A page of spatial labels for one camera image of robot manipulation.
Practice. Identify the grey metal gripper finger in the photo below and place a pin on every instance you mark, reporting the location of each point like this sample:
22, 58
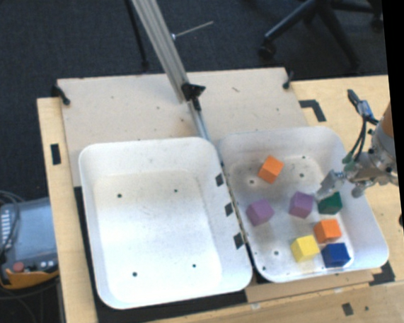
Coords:
329, 182
358, 190

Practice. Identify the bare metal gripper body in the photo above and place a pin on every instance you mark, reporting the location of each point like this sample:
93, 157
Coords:
373, 169

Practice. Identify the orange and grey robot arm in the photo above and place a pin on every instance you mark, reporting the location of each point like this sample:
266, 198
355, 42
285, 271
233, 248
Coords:
387, 119

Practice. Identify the green cube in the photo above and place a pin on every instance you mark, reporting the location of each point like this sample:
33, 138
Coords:
330, 204

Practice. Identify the purple cube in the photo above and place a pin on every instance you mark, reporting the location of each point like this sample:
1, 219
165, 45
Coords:
260, 212
301, 205

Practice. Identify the orange cube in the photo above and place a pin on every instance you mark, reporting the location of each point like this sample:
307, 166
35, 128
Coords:
271, 169
327, 230

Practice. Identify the white plastic tray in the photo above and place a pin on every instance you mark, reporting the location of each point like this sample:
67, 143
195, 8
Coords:
159, 232
279, 189

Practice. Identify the blue cube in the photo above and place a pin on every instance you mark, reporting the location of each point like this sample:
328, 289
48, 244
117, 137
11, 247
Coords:
335, 255

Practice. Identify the yellow cube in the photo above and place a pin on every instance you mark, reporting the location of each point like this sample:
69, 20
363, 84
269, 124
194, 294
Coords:
305, 248

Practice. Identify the thin black and white rod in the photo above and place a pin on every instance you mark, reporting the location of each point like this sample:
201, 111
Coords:
235, 207

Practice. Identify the pale wood board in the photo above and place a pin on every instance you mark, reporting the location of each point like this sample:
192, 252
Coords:
129, 111

